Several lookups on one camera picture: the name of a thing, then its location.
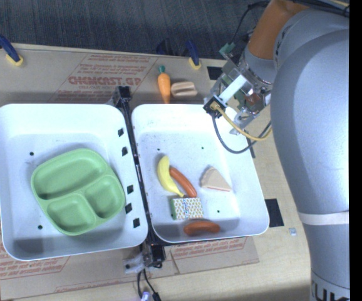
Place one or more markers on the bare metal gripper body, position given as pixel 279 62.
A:
pixel 252 96

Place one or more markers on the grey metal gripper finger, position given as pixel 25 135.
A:
pixel 248 116
pixel 236 126

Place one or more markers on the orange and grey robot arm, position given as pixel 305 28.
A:
pixel 312 136

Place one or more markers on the beige sandwich wedge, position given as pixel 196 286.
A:
pixel 214 180

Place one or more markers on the beige hot dog bun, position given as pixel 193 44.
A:
pixel 184 89

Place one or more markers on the orange sausage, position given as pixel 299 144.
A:
pixel 184 182
pixel 201 228

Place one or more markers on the orange carrot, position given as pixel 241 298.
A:
pixel 164 85

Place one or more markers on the yellow banana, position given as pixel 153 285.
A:
pixel 165 177

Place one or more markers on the white plastic tray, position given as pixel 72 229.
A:
pixel 237 218
pixel 18 199

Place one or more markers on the white carton with yellow pattern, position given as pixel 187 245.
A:
pixel 187 208

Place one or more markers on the thin black and white rod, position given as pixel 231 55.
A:
pixel 137 171

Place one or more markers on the brown cardboard board red print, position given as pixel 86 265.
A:
pixel 74 74

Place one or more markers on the green divided plate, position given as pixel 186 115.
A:
pixel 74 183

